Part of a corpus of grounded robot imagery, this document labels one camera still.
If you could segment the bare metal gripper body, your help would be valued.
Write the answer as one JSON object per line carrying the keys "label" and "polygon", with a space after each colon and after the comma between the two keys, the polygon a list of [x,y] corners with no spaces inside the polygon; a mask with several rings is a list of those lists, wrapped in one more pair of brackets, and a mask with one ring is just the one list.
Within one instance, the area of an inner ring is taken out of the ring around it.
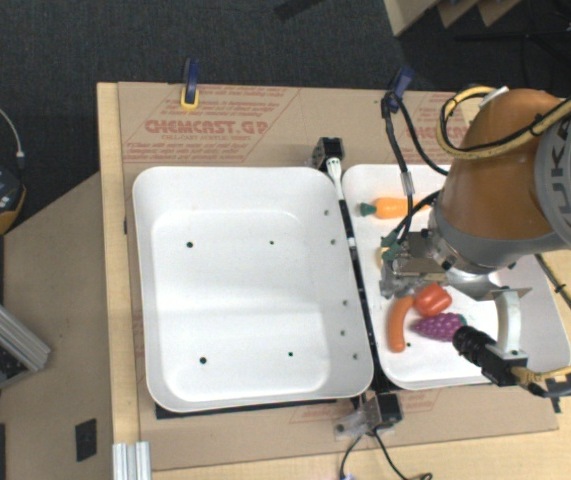
{"label": "bare metal gripper body", "polygon": [[397,285],[447,283],[447,274],[464,260],[440,231],[410,232],[388,260],[388,275]]}

